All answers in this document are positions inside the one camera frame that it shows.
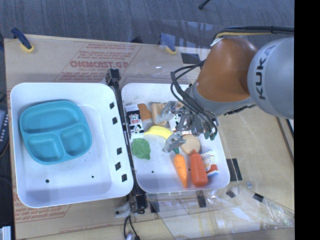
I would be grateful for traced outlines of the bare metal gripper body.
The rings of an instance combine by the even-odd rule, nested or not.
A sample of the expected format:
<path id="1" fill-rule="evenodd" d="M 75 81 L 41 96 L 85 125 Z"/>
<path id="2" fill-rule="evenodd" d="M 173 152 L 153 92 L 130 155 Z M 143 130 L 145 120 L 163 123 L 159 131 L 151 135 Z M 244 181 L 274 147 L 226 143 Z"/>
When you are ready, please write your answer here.
<path id="1" fill-rule="evenodd" d="M 218 133 L 215 122 L 206 114 L 195 113 L 190 110 L 181 110 L 177 112 L 179 121 L 176 126 L 176 132 L 184 135 L 185 132 L 198 137 L 204 134 L 205 137 L 216 137 Z"/>

